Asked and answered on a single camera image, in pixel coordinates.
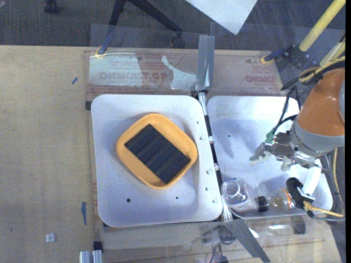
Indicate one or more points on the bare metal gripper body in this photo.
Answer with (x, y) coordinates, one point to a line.
(283, 146)

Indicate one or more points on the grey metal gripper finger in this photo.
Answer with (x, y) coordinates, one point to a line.
(260, 153)
(287, 164)

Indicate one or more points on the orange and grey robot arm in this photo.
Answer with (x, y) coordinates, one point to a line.
(321, 105)

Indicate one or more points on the white plastic tray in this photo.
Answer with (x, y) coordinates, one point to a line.
(164, 207)
(246, 119)

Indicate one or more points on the clear plastic bottle black cap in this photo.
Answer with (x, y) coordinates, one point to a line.
(237, 194)

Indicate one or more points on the thin black and white rod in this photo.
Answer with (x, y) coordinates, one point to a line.
(209, 133)

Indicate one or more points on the brown cardboard board red print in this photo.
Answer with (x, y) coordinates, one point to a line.
(233, 73)

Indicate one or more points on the orange plate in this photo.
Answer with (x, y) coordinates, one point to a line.
(170, 127)

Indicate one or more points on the black ribbed rectangular pad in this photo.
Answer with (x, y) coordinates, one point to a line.
(157, 152)

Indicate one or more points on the black office chair base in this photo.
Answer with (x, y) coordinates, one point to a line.
(123, 1)

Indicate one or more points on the black cylinder on white bracket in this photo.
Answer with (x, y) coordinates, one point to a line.
(297, 192)

